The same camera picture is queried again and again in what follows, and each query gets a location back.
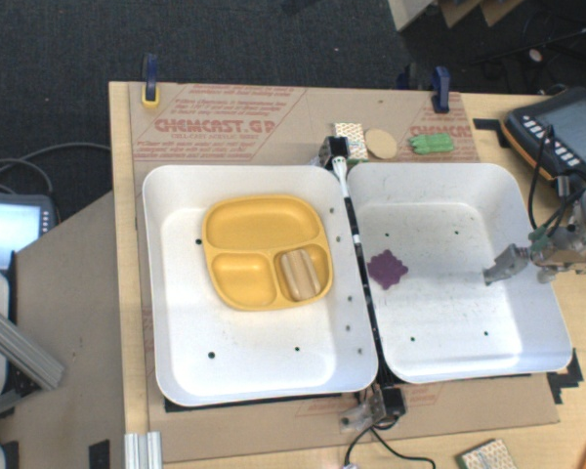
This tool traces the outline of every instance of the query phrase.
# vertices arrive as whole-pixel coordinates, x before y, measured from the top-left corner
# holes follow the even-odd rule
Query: metal bracket
[[[512,243],[495,258],[495,264],[491,268],[483,270],[484,282],[490,285],[500,279],[513,277],[524,270],[528,263],[529,249]]]
[[[377,424],[387,416],[382,392],[378,389],[373,395],[341,414],[340,427],[342,433],[364,431]]]
[[[0,354],[41,389],[59,387],[64,367],[0,314]]]
[[[0,314],[0,354],[45,391],[59,387],[64,367]],[[0,414],[13,408],[26,394],[17,390],[0,396]]]
[[[158,431],[124,436],[125,469],[163,469],[163,450]]]

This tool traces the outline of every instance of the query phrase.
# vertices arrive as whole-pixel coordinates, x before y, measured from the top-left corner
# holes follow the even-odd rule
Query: sticker
[[[161,108],[153,119],[146,119],[143,110],[131,110],[136,161],[251,161],[306,92],[296,87],[188,84],[171,95],[174,87],[169,93],[165,88],[161,85]]]

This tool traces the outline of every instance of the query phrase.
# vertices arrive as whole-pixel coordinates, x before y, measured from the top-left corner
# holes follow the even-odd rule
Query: black bracket
[[[566,373],[549,372],[547,373],[547,380],[549,380],[549,387],[556,405],[563,403],[562,392],[564,388],[579,387],[579,383],[583,382],[584,376],[574,349],[571,361],[566,367]]]
[[[504,134],[503,130],[501,130],[501,123],[499,123],[499,120],[494,118],[474,118],[473,124],[478,130],[492,130],[495,134],[497,134],[497,142],[502,148],[510,147],[510,143],[508,143],[506,135]]]
[[[345,159],[350,156],[347,137],[328,136],[323,140],[319,148],[319,164],[326,170],[332,170],[332,158],[335,156],[343,156]]]
[[[110,469],[110,441],[89,446],[89,469]]]

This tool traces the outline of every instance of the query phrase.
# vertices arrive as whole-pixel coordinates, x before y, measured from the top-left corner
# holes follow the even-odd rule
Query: wire
[[[34,163],[30,163],[29,161],[26,161],[25,159],[22,159],[22,158],[0,158],[0,164],[2,164],[2,163],[9,163],[9,165],[8,165],[9,168],[11,168],[11,167],[13,167],[15,165],[23,165],[25,167],[28,167],[28,168],[33,169],[46,182],[46,186],[48,187],[48,194],[53,194],[54,193],[54,186],[52,185],[52,181],[50,180],[50,177],[38,165],[35,165]]]
[[[583,170],[580,170],[578,168],[567,168],[564,172],[563,175],[566,176],[571,176],[572,174],[577,174],[582,181],[584,181],[584,183],[586,183],[586,172],[584,172]]]
[[[546,141],[549,140],[553,133],[553,127],[548,125],[545,129],[545,135],[540,140],[540,146],[538,147],[538,154],[536,156],[536,164],[534,165],[534,174],[531,178],[531,184],[529,185],[529,195],[527,197],[527,215],[529,216],[529,223],[534,230],[538,229],[536,220],[534,219],[534,194],[536,192],[536,183],[538,181],[538,172],[542,164],[543,152],[545,151]]]
[[[7,187],[7,186],[5,186],[3,184],[0,184],[0,191],[1,192],[6,192],[8,194],[16,194],[16,192],[14,192],[11,188],[9,188],[9,187]]]
[[[48,146],[47,148],[43,148],[43,149],[39,149],[34,152],[30,152],[29,154],[25,154],[24,156],[17,158],[17,160],[27,161],[31,158],[34,158],[36,156],[41,156],[42,154],[47,154],[49,152],[54,152],[54,151],[58,151],[58,150],[62,150],[62,149],[74,149],[74,148],[101,149],[104,151],[110,151],[109,146],[99,145],[96,143],[63,143],[63,144],[59,144],[59,145]],[[14,166],[13,164],[10,164],[10,165],[4,165],[3,167],[0,167],[0,174],[2,174],[3,172],[6,172],[7,170],[10,170],[11,168],[13,168],[13,166]]]
[[[525,23],[523,24],[523,29],[521,31],[521,43],[524,44],[526,42],[526,37],[527,37],[527,31],[529,30],[529,27],[532,25],[532,23],[535,21],[535,19],[539,16],[544,16],[545,20],[544,20],[544,25],[548,25],[549,26],[549,32],[545,35],[546,36],[546,40],[550,40],[555,32],[556,29],[558,27],[558,24],[555,21],[555,17],[551,12],[546,11],[546,10],[539,10],[536,11],[535,13],[533,13],[529,18],[527,18],[525,20]]]
[[[350,465],[350,457],[352,456],[352,451],[354,450],[354,447],[356,446],[356,444],[358,443],[358,441],[360,440],[360,438],[362,438],[365,434],[367,433],[371,433],[373,436],[375,436],[377,438],[377,440],[382,444],[382,446],[384,448],[386,448],[390,453],[392,453],[395,457],[397,458],[401,458],[403,460],[412,460],[415,462],[427,462],[429,464],[432,465],[432,469],[436,469],[437,464],[435,463],[434,460],[432,460],[431,458],[428,457],[420,457],[420,456],[409,456],[409,455],[404,455],[402,453],[399,453],[398,451],[396,451],[395,449],[391,448],[389,446],[389,444],[387,442],[385,442],[382,437],[377,433],[376,429],[380,429],[380,430],[387,430],[390,429],[391,427],[393,427],[396,423],[398,422],[398,420],[396,419],[394,422],[392,422],[390,425],[385,425],[385,426],[377,426],[377,425],[372,425],[367,427],[366,429],[364,429],[363,431],[361,431],[355,438],[354,440],[350,443],[350,446],[348,447],[348,450],[345,453],[345,459],[343,461],[343,465],[344,467],[347,467],[348,465]]]
[[[360,438],[367,434],[371,430],[371,428],[373,428],[373,426],[369,426],[366,429],[362,430],[360,434],[358,434],[358,436],[356,436],[354,440],[350,443],[348,450],[345,452],[345,460],[343,461],[343,465],[345,467],[350,465],[350,456],[352,455],[352,450],[356,446],[356,443],[358,443],[358,440],[360,440]]]
[[[560,226],[563,216],[565,215],[566,209],[582,194],[586,191],[586,188],[582,188],[581,190],[577,190],[576,192],[572,193],[570,196],[567,196],[562,200],[560,207],[556,210],[547,221],[544,222],[543,226],[549,228],[552,222],[556,221],[554,227],[547,232],[547,236],[551,237],[556,232],[556,229]]]
[[[436,469],[437,464],[434,460],[428,457],[413,457],[409,455],[403,455],[399,453],[395,449],[391,448],[387,442],[385,442],[382,437],[375,431],[374,428],[371,428],[371,434],[377,438],[377,440],[386,448],[390,453],[392,453],[395,457],[402,458],[403,460],[413,460],[415,462],[428,462],[432,465],[432,469]]]

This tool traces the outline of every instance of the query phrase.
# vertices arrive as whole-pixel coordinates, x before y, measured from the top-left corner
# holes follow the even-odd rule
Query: yellow plate
[[[332,285],[321,220],[295,196],[253,195],[217,203],[204,218],[202,244],[217,293],[239,310],[310,304]]]

